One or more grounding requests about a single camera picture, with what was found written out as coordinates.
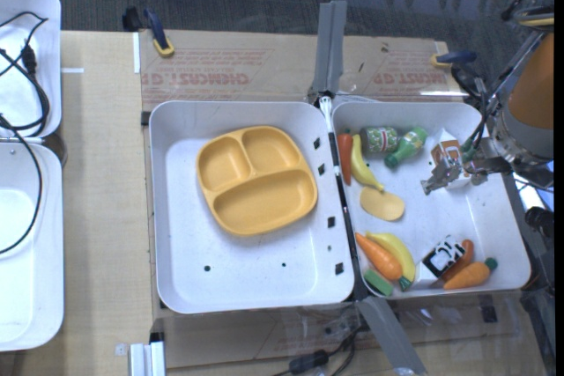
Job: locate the green rectangular block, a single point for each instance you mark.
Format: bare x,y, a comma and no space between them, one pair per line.
379,282

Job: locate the black and white carton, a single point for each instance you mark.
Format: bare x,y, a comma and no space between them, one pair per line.
443,257

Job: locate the green can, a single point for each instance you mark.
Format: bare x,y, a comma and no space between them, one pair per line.
379,140

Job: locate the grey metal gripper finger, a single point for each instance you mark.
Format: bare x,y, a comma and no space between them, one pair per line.
446,166
434,182

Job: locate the yellow banana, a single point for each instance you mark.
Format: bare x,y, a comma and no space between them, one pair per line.
403,253
363,169

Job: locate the black cylinder on white bracket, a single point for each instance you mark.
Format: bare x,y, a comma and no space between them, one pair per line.
539,221

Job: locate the green bottle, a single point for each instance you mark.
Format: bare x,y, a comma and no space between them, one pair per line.
405,145

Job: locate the brown cardboard board red print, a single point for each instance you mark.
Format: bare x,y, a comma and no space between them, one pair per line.
273,66

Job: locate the orange and white carton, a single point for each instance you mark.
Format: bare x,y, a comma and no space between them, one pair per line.
445,147

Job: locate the yellow divided plate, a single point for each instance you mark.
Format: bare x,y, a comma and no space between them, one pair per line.
257,178

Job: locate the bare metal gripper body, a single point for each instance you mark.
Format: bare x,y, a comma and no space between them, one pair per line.
498,154

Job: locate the white plastic tray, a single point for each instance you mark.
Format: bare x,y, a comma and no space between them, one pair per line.
449,216
247,268

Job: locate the orange carrot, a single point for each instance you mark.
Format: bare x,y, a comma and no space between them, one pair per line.
345,156
469,275
379,257

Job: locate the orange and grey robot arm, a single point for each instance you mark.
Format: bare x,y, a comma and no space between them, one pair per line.
531,101

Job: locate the orange sausage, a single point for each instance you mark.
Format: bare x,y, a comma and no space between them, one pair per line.
463,257

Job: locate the yellow round crisp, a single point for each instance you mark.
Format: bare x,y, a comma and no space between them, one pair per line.
382,204

